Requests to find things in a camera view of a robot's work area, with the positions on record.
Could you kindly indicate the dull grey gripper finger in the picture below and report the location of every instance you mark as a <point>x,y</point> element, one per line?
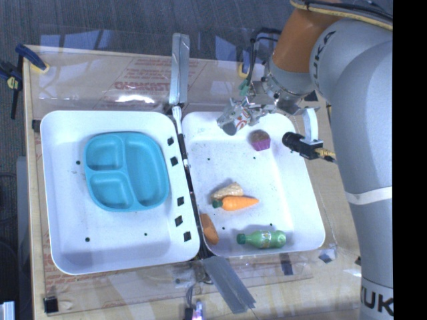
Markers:
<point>231,112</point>
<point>257,114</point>

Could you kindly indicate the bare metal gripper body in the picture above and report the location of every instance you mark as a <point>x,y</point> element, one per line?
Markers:
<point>267,97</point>

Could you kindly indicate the white can with orange print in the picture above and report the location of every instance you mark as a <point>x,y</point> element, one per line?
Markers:
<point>241,122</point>

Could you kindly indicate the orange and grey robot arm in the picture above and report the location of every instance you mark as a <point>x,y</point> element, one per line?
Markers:
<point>363,112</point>

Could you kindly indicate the purple cupcake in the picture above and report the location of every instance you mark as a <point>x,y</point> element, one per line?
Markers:
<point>260,141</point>

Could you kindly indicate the white plastic tray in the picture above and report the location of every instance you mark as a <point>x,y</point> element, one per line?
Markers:
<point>253,178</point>
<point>116,238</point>

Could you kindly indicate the beige bread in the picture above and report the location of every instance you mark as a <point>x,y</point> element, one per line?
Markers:
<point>230,190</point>

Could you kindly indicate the orange carrot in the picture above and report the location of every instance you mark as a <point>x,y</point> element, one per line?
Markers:
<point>238,203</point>

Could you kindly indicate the blue divided plate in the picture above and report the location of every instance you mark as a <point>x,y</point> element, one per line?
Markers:
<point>140,168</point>

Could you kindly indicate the orange sausage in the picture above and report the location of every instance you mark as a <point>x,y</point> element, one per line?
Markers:
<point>210,230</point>

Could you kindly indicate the green plastic bottle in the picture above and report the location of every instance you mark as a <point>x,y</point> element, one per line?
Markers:
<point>267,239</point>

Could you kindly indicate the brown cardboard board, red print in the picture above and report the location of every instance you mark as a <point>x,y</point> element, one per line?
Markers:
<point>100,75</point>

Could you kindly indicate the black cylinder on white bracket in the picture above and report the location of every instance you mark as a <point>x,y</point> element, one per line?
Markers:
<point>295,141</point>

